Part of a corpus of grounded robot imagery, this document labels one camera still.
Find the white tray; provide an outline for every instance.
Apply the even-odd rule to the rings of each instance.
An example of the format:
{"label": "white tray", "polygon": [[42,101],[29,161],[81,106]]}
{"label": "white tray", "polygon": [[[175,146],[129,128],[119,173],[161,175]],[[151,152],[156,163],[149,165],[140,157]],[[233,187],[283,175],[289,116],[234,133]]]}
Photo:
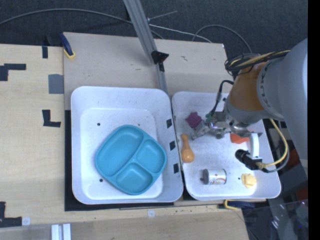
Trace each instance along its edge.
{"label": "white tray", "polygon": [[[159,89],[82,86],[71,95],[72,191],[84,204],[174,202],[183,192],[179,152],[168,95]],[[126,194],[102,178],[95,155],[123,125],[139,127],[159,142],[167,164],[143,194]]]}
{"label": "white tray", "polygon": [[[183,146],[181,134],[190,136],[193,129],[186,122],[191,112],[205,118],[216,102],[216,93],[206,92],[177,92],[172,97],[172,111],[174,124],[180,149]],[[221,101],[216,111],[222,111],[224,102]],[[273,156],[268,143],[268,138],[262,121],[251,125],[250,131],[261,132],[259,137],[259,156],[264,163],[273,162]],[[189,145],[195,158],[191,163],[183,163],[185,186],[189,194],[201,201],[224,199],[272,199],[281,192],[281,183],[277,172],[264,173],[259,170],[250,170],[237,160],[235,152],[238,149],[250,150],[248,142],[235,144],[230,141],[229,134],[222,139],[216,139],[210,133],[192,140]],[[226,183],[222,185],[205,185],[200,178],[204,169],[225,169]],[[253,174],[256,185],[246,188],[242,181],[242,174]]]}

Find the purple object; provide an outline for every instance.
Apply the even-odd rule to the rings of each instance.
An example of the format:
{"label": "purple object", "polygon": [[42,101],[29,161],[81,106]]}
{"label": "purple object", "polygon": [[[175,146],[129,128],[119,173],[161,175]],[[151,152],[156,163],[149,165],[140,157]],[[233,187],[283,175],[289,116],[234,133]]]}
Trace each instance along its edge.
{"label": "purple object", "polygon": [[202,118],[198,115],[198,112],[192,112],[185,120],[190,127],[196,128],[201,123]]}

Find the black connector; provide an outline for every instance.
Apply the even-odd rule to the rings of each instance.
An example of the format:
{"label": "black connector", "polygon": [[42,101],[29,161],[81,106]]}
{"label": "black connector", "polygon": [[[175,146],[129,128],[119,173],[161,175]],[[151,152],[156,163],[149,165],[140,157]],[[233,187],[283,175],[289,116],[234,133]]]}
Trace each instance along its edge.
{"label": "black connector", "polygon": [[262,158],[260,157],[252,157],[250,153],[243,149],[238,149],[235,152],[235,157],[238,159],[241,163],[245,164],[247,168],[250,170],[259,170],[259,167],[257,166],[257,163],[262,162]]}

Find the blue plate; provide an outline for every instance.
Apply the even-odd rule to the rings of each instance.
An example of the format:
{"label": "blue plate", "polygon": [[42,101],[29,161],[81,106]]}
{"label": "blue plate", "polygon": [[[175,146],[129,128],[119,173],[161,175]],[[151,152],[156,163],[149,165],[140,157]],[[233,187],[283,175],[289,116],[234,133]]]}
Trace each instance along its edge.
{"label": "blue plate", "polygon": [[140,195],[158,179],[167,164],[163,147],[133,125],[113,131],[95,155],[99,173],[119,190]]}

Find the silver can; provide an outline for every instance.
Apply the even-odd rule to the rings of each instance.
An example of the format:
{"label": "silver can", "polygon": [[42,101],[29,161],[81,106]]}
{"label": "silver can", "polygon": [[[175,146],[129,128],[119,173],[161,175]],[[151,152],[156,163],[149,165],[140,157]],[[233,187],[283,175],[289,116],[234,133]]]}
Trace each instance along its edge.
{"label": "silver can", "polygon": [[227,174],[224,169],[208,170],[202,172],[203,183],[206,185],[223,185],[226,184]]}

